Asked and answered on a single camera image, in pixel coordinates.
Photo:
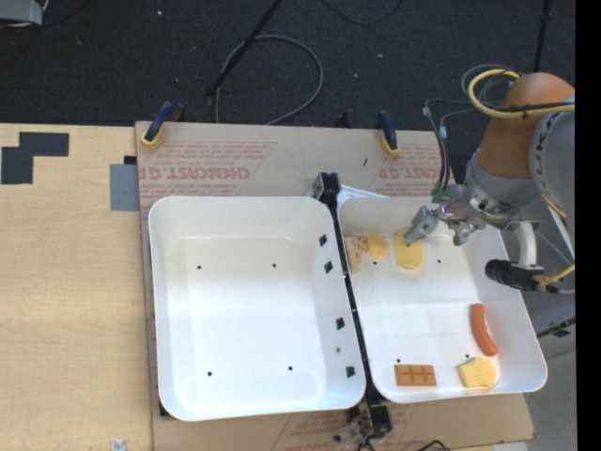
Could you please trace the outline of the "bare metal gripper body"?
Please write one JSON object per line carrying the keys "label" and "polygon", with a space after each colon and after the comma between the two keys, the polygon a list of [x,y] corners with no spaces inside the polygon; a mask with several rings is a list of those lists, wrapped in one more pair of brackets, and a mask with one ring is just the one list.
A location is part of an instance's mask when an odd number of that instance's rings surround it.
{"label": "bare metal gripper body", "polygon": [[478,226],[501,225],[513,215],[513,207],[478,186],[449,186],[439,202],[439,218]]}

